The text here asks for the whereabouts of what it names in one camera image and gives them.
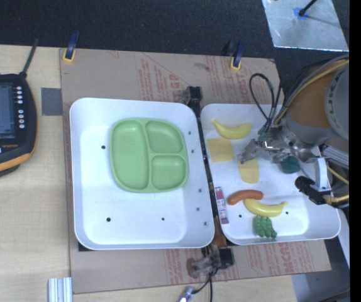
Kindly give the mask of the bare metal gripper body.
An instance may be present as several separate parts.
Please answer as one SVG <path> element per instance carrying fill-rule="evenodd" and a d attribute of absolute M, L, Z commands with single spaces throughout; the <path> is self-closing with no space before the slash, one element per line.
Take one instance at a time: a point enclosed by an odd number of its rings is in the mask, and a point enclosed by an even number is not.
<path fill-rule="evenodd" d="M 311 145 L 302 141 L 286 126 L 270 128 L 265 134 L 263 148 L 279 160 L 293 156 L 301 162 L 306 163 L 320 157 L 317 145 Z"/>

